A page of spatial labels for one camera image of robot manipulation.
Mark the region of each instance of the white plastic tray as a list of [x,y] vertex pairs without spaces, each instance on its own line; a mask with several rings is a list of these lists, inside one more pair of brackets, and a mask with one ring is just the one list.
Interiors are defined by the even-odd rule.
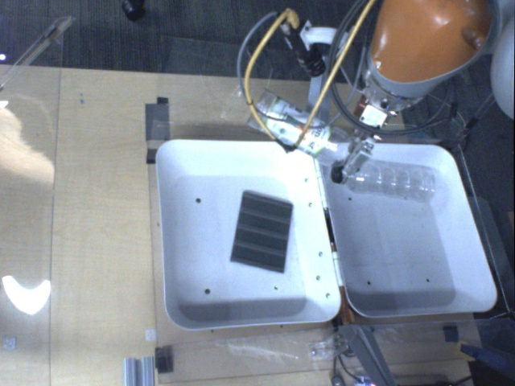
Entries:
[[373,318],[490,310],[496,287],[454,158],[395,144],[376,145],[373,157],[432,168],[436,189],[420,203],[325,182],[352,307]]
[[[313,160],[271,142],[174,140],[157,155],[165,305],[191,330],[326,322],[340,290]],[[243,191],[293,203],[284,273],[230,260]]]

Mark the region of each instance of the gray cable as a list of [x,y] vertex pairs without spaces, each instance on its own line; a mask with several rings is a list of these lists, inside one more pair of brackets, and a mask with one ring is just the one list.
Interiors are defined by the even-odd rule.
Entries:
[[243,89],[243,76],[241,75],[241,61],[243,60],[243,55],[245,53],[245,49],[247,48],[247,45],[249,44],[250,39],[252,39],[252,36],[256,32],[256,30],[261,27],[269,18],[277,17],[277,11],[271,11],[269,14],[267,14],[265,17],[263,17],[261,20],[259,20],[254,26],[250,29],[249,33],[243,40],[243,43],[241,44],[240,51],[238,52],[238,60],[236,63],[236,74],[238,76],[238,84],[240,85],[241,92],[244,92]]

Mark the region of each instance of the black ridged object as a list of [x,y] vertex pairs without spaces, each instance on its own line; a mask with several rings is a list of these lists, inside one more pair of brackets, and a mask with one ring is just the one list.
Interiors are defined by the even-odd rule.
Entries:
[[293,204],[244,191],[231,261],[284,273]]

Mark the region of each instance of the clear plastic bottle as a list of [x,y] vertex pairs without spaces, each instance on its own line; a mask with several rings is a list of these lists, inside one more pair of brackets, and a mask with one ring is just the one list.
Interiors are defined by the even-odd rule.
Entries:
[[[290,146],[297,142],[309,118],[308,112],[268,90],[263,93],[256,107],[264,115],[262,120],[268,130],[281,142]],[[249,124],[260,129],[253,118]],[[340,162],[347,156],[348,134],[337,127],[325,125],[317,118],[313,119],[311,126],[300,142],[299,150],[313,156],[325,166]]]
[[345,185],[356,193],[429,202],[435,194],[436,176],[426,166],[369,160]]

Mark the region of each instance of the plastic water bottle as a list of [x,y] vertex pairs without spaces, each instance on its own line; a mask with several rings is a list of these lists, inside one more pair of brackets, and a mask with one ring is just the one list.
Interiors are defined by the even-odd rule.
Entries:
[[[262,117],[268,130],[281,142],[293,146],[303,131],[303,126],[309,118],[309,113],[285,101],[279,96],[266,90],[256,104],[256,108],[264,115]],[[252,127],[261,129],[252,119]],[[342,161],[348,154],[349,136],[342,129],[325,125],[315,118],[311,123],[299,150],[316,158],[320,164],[331,166]]]
[[429,202],[435,194],[436,176],[434,170],[426,166],[368,160],[357,173],[349,176],[345,185],[356,193]]

